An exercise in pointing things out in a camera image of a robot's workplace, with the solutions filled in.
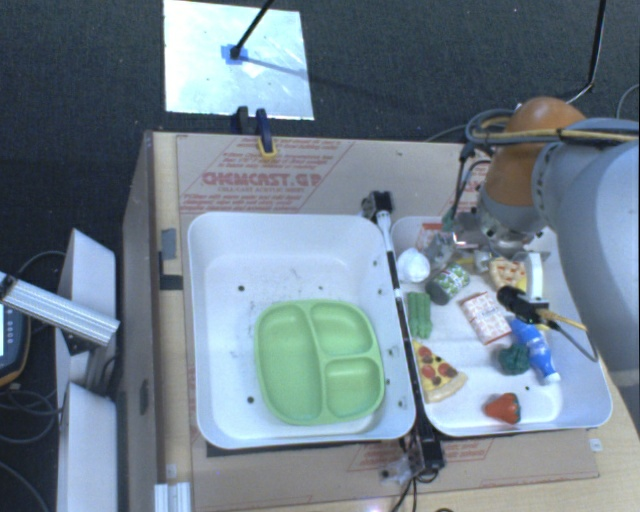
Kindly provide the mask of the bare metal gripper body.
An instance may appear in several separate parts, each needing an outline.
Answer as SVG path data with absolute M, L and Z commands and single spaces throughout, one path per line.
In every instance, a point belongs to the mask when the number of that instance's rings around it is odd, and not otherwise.
M 460 249 L 486 250 L 498 256 L 515 256 L 533 240 L 531 234 L 513 231 L 491 217 L 478 215 L 458 215 L 453 221 L 453 238 Z

